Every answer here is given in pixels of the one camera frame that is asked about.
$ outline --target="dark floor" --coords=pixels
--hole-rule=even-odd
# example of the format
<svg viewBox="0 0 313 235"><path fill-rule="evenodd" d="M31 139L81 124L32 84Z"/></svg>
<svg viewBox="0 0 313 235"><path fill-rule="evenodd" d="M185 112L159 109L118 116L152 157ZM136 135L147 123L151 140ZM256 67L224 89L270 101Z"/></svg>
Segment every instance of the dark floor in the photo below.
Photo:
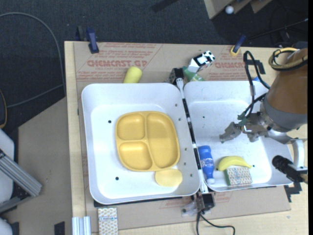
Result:
<svg viewBox="0 0 313 235"><path fill-rule="evenodd" d="M0 0L0 15L22 12L42 20L54 33L64 62L64 41L75 40L77 26L93 27L98 41L233 45L244 34L301 22L308 0L273 0L254 14L247 5L236 15L222 12L210 20L203 0L178 0L160 11L163 0ZM308 23L279 30L243 46L286 47L308 41ZM4 128L11 132L64 97L62 86L30 102L29 98L62 85L54 39L45 26L25 15L0 17L0 90L8 107Z"/></svg>

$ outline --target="banana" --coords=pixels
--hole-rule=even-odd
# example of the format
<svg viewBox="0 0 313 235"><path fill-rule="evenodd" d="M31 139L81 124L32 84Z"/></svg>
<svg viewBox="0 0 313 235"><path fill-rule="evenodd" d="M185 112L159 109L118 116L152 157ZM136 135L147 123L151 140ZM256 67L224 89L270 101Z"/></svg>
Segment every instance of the banana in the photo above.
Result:
<svg viewBox="0 0 313 235"><path fill-rule="evenodd" d="M219 162L217 169L219 171L223 171L223 170L226 170L231 165L245 166L248 168L252 167L251 165L248 165L248 163L242 157L228 156L228 157L222 158L222 160Z"/></svg>

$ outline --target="white ball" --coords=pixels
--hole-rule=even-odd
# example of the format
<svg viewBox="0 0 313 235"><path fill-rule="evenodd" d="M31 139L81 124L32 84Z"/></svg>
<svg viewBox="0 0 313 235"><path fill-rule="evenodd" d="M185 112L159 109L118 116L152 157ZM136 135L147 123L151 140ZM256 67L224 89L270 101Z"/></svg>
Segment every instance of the white ball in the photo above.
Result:
<svg viewBox="0 0 313 235"><path fill-rule="evenodd" d="M225 8L225 12L227 13L227 14L232 14L233 12L234 12L234 7L233 6L226 6L226 8Z"/></svg>

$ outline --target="blue bottle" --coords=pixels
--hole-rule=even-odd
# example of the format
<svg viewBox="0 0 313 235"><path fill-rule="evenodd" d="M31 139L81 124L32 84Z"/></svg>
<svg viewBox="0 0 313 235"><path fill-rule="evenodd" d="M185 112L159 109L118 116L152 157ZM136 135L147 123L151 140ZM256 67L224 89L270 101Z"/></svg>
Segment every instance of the blue bottle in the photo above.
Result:
<svg viewBox="0 0 313 235"><path fill-rule="evenodd" d="M206 183L208 185L215 183L215 179L213 178L214 161L211 155L211 148L208 145L203 145L198 147L198 152Z"/></svg>

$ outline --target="yellow bowl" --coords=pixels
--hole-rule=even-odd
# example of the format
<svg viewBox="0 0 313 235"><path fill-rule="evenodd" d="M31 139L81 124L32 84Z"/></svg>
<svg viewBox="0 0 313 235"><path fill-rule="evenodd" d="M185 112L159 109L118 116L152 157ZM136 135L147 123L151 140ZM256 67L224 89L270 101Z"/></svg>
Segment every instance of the yellow bowl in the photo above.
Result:
<svg viewBox="0 0 313 235"><path fill-rule="evenodd" d="M133 171L159 171L179 160L179 141L173 121L156 111L122 115L115 126L121 163Z"/></svg>

